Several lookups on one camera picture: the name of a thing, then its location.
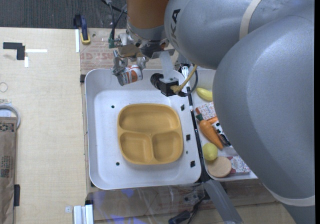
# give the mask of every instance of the table surface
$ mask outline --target table surface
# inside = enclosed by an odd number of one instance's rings
[[[84,205],[87,196],[81,67],[75,30],[2,27],[0,36],[2,42],[20,42],[26,49],[47,49],[47,53],[29,53],[26,68],[24,61],[16,59],[16,50],[0,47],[0,82],[8,86],[6,92],[0,92],[0,99],[10,100],[21,116],[15,177],[21,192],[14,222],[71,224],[68,211]],[[240,215],[241,211],[246,224],[256,223],[263,214],[270,223],[294,223],[280,204],[241,207]],[[213,216],[209,219],[210,223],[222,223],[219,218],[214,221]]]

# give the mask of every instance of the strap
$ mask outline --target strap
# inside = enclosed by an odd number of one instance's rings
[[[316,205],[316,196],[311,196],[309,198],[301,198],[301,199],[292,199],[292,198],[284,198],[276,193],[272,192],[270,189],[268,189],[266,186],[265,188],[269,190],[269,192],[273,195],[275,199],[277,199],[279,202],[284,203],[288,206],[297,206],[297,207],[308,207],[308,206],[314,206]]]
[[[249,6],[247,7],[246,11],[243,14],[241,25],[240,25],[240,35],[239,39],[242,39],[244,36],[248,34],[249,23],[254,13],[256,7],[262,0],[252,0]]]

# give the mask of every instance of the toy banana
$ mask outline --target toy banana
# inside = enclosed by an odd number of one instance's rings
[[[201,88],[201,87],[198,87],[196,89],[196,92],[197,92],[198,96],[200,98],[202,98],[203,100],[208,101],[208,102],[212,102],[213,101],[212,92],[211,91],[206,90],[206,89]]]

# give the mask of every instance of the brown paper bag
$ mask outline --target brown paper bag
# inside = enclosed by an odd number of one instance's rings
[[[0,223],[14,222],[17,118],[0,117]]]

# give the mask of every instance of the black cable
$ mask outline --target black cable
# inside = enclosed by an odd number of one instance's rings
[[[112,39],[115,39],[115,14],[114,14],[114,10],[113,10],[113,8],[112,8],[112,6],[111,6],[111,3],[109,4],[109,7],[110,7],[110,11],[111,11],[111,19],[112,19],[112,29],[111,29],[111,37],[112,37]]]
[[[194,216],[195,216],[196,213],[198,212],[199,205],[201,204],[201,202],[202,202],[203,200],[204,200],[204,197],[201,198],[201,199],[199,200],[199,202],[197,202],[197,203],[193,206],[193,210],[192,210],[192,212],[191,212],[191,217],[190,217],[190,219],[188,220],[187,224],[190,224],[190,223],[191,223],[192,219],[194,218]]]
[[[117,27],[117,24],[118,24],[121,16],[124,14],[126,7],[127,7],[127,5],[124,5],[124,7],[121,9],[121,13],[119,14],[118,18],[116,19],[116,21],[114,23],[115,24],[115,26],[114,26],[115,28]]]
[[[190,95],[192,92],[194,92],[194,90],[196,89],[196,86],[197,86],[197,84],[198,84],[198,71],[197,71],[197,70],[194,71],[194,75],[195,75],[195,78],[196,78],[196,79],[195,79],[195,82],[194,82],[194,85],[193,85],[192,89],[190,90],[190,92],[187,93],[186,96],[188,96],[188,95]]]
[[[110,4],[106,3],[105,0],[101,0],[101,1],[102,1],[104,4],[108,5],[108,6],[110,5]],[[111,5],[111,7],[112,7],[113,10],[115,10],[115,11],[118,11],[118,12],[122,12],[122,11],[123,11],[121,8],[118,8],[118,7],[116,7],[116,6]]]

